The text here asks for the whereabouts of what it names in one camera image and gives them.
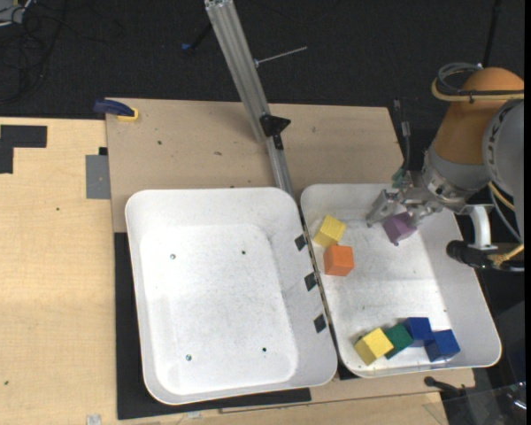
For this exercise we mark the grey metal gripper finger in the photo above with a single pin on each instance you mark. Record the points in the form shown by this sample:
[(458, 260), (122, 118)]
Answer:
[(415, 218), (380, 208)]

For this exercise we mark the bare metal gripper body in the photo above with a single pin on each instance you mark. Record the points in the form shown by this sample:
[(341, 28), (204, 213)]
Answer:
[(429, 193)]

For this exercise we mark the purple cube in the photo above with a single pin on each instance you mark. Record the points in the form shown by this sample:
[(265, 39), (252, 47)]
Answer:
[(399, 229)]

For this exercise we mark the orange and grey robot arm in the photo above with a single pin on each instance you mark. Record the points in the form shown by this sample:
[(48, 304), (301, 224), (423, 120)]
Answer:
[(469, 126)]

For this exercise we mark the yellow cube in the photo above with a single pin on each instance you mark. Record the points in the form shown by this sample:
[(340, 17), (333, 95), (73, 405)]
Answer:
[(328, 231), (373, 345)]

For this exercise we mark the orange cube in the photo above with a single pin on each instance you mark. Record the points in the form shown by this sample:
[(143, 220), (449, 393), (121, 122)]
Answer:
[(338, 260)]

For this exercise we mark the white plastic tray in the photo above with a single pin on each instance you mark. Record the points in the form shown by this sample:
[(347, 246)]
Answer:
[(212, 299), (389, 286)]

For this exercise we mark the blue cube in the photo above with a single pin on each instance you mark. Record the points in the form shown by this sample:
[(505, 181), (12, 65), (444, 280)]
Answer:
[(418, 329), (443, 345)]

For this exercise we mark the green cube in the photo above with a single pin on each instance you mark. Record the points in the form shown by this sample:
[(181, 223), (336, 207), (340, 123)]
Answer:
[(399, 340)]

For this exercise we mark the pale brown flat board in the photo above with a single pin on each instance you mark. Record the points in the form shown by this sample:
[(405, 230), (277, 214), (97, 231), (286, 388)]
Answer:
[(181, 149)]

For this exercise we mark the black cylinder on white bracket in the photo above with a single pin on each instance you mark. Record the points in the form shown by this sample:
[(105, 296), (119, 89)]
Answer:
[(464, 252)]

